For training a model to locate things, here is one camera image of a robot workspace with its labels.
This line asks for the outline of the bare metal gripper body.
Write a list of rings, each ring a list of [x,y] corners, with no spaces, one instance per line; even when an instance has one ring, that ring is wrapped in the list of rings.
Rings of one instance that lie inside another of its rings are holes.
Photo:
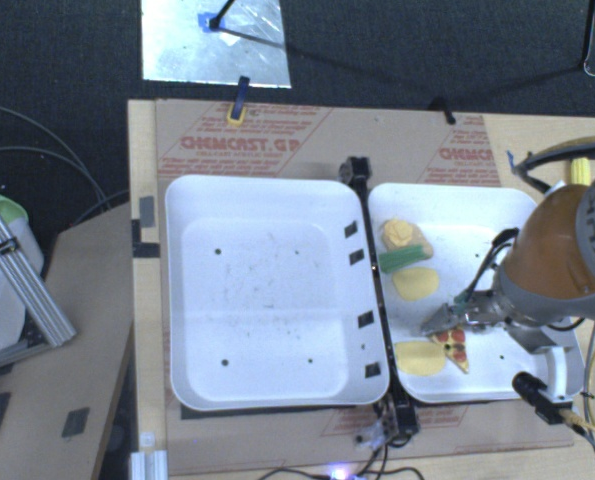
[[[461,315],[468,315],[483,322],[483,328],[498,325],[517,326],[522,317],[503,294],[493,290],[474,291],[468,300],[459,305]]]

